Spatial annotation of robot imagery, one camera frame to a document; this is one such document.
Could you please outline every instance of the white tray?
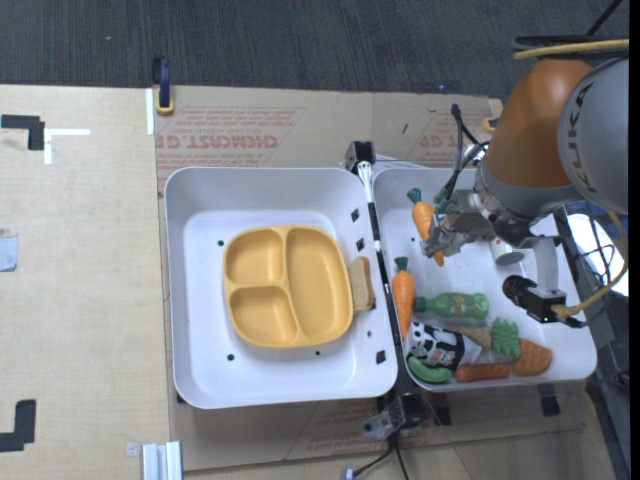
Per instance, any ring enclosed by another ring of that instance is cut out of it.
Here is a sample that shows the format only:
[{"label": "white tray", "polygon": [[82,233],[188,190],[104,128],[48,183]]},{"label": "white tray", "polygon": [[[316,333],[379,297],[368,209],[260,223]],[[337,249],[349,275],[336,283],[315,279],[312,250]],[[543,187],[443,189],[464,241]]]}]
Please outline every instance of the white tray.
[{"label": "white tray", "polygon": [[[482,240],[463,245],[460,253],[445,258],[443,267],[438,267],[435,260],[422,254],[420,237],[411,219],[413,203],[406,194],[417,187],[422,191],[422,199],[432,203],[434,195],[451,173],[451,169],[391,168],[375,174],[373,193],[389,279],[397,271],[393,259],[407,256],[409,272],[415,279],[416,295],[431,298],[442,292],[484,293],[490,304],[486,319],[489,324],[496,317],[515,322],[519,335],[550,348],[552,359],[549,368],[543,374],[535,376],[511,375],[506,379],[469,383],[458,383],[452,377],[444,384],[428,384],[415,377],[413,380],[426,390],[447,392],[514,384],[575,381],[591,375],[596,367],[597,352],[588,327],[574,329],[560,322],[540,324],[502,292],[504,279],[512,274],[536,281],[536,262],[531,250],[524,251],[525,256],[521,262],[509,266],[497,266],[489,243]],[[474,169],[466,169],[458,178],[456,187],[471,188],[474,176]],[[536,224],[532,232],[547,236],[558,234],[552,216]],[[567,293],[568,305],[577,304],[580,300],[562,247],[558,246],[556,252],[559,287]],[[580,312],[576,318],[584,320],[584,314]],[[443,325],[442,320],[432,318],[429,314],[415,314],[415,319],[435,326]],[[492,362],[497,359],[493,353],[483,352],[477,362]]]},{"label": "white tray", "polygon": [[[356,176],[339,168],[190,167],[167,180],[165,210],[173,373],[187,403],[218,409],[372,398],[393,387],[398,363],[382,283],[376,282],[380,271],[367,201]],[[241,231],[283,224],[327,231],[347,264],[356,256],[369,258],[375,308],[354,315],[336,341],[295,349],[256,347],[229,321],[224,244]]]}]

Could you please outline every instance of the yellow cable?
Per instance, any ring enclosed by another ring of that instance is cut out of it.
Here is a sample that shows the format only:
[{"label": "yellow cable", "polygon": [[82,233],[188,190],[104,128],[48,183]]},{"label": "yellow cable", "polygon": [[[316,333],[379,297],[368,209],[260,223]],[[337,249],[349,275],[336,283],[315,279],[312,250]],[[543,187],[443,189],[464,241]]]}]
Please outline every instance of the yellow cable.
[{"label": "yellow cable", "polygon": [[624,232],[624,229],[622,228],[622,224],[620,223],[620,219],[618,219],[618,216],[615,213],[610,211],[607,211],[607,213],[609,214],[609,218],[611,219],[613,224],[616,226],[616,229],[620,234],[620,240],[622,241],[622,259],[624,261],[622,268],[620,269],[620,272],[618,273],[618,275],[609,284],[606,284],[605,286],[600,288],[596,293],[594,293],[587,300],[582,301],[580,304],[576,306],[571,306],[571,307],[564,306],[562,304],[554,304],[553,306],[551,306],[551,309],[555,312],[556,315],[558,315],[558,318],[567,318],[569,316],[573,316],[576,313],[582,311],[587,306],[590,306],[591,304],[593,304],[598,299],[601,299],[602,297],[604,297],[607,294],[607,292],[609,292],[609,290],[611,290],[611,288],[613,288],[615,284],[618,281],[620,281],[620,279],[622,279],[622,276],[628,269],[629,244],[627,241],[627,235]]},{"label": "yellow cable", "polygon": [[556,46],[543,46],[531,50],[522,50],[513,54],[514,59],[526,59],[528,57],[540,57],[559,53],[588,52],[593,50],[613,50],[616,48],[629,48],[628,39],[610,39],[607,41],[592,41],[586,43],[560,44]]}]

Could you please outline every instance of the yellow divided plate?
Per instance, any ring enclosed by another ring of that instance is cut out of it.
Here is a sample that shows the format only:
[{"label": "yellow divided plate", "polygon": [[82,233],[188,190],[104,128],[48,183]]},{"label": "yellow divided plate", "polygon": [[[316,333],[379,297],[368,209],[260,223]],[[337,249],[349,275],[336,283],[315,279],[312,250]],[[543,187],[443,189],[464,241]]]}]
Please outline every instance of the yellow divided plate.
[{"label": "yellow divided plate", "polygon": [[227,311],[260,347],[320,345],[353,319],[347,267],[335,239],[313,226],[268,226],[234,236],[223,257]]}]

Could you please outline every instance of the beige table surface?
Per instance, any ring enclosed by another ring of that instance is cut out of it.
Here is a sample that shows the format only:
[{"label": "beige table surface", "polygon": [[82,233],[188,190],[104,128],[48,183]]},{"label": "beige table surface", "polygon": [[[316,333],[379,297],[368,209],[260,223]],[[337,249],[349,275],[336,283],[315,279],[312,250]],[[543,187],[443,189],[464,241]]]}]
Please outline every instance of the beige table surface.
[{"label": "beige table surface", "polygon": [[[214,91],[229,102],[255,96],[256,105],[282,95]],[[409,124],[402,112],[416,101],[411,95],[286,93],[305,102],[298,105],[305,108],[299,117],[321,114],[327,101],[337,102],[331,122],[314,132],[333,144],[332,157],[315,155],[301,164],[333,162],[351,140],[400,137],[406,132],[402,123]],[[35,442],[0,453],[3,480],[140,478],[139,459],[127,446],[164,443],[175,434],[156,171],[156,156],[162,155],[149,130],[147,96],[144,89],[0,86],[0,114],[37,115],[48,129],[89,130],[54,135],[53,161],[45,165],[43,152],[27,150],[26,132],[0,129],[0,229],[16,233],[19,243],[16,270],[0,273],[0,433],[12,431],[16,402],[37,402]],[[162,124],[156,120],[156,136]],[[277,136],[284,123],[269,126]],[[305,150],[300,144],[262,164],[280,159],[290,165]],[[325,148],[310,151],[329,154]],[[402,144],[395,151],[405,158],[415,154]],[[437,160],[445,158],[431,157]],[[614,478],[591,400],[579,386],[570,391],[571,424],[492,439],[473,438],[481,418],[464,428],[441,428],[444,439],[434,443],[443,444],[403,450],[410,478]],[[207,451],[206,443],[183,446]],[[250,465],[259,443],[248,443],[246,450],[242,441],[234,446],[247,465],[185,477],[332,479],[343,466],[359,467],[377,455]],[[401,478],[397,458],[362,478]]]}]

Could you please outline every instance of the orange carrot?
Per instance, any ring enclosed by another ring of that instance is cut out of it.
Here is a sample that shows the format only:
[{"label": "orange carrot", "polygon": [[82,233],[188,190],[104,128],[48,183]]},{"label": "orange carrot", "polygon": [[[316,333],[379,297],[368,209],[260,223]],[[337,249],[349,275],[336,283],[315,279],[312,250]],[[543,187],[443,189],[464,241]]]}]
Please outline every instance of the orange carrot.
[{"label": "orange carrot", "polygon": [[477,380],[504,379],[509,376],[507,363],[465,364],[456,368],[458,382],[474,382]]},{"label": "orange carrot", "polygon": [[[431,228],[431,218],[433,217],[433,206],[422,200],[422,193],[419,188],[409,190],[407,197],[413,202],[411,218],[418,230],[418,234],[422,240],[427,240],[429,238],[429,229]],[[444,252],[436,251],[433,259],[441,267],[444,265]]]},{"label": "orange carrot", "polygon": [[415,296],[415,282],[413,276],[407,272],[409,258],[400,256],[395,258],[398,273],[391,280],[391,293],[398,313],[400,335],[404,339],[409,331],[411,313],[413,311],[413,298]]}]

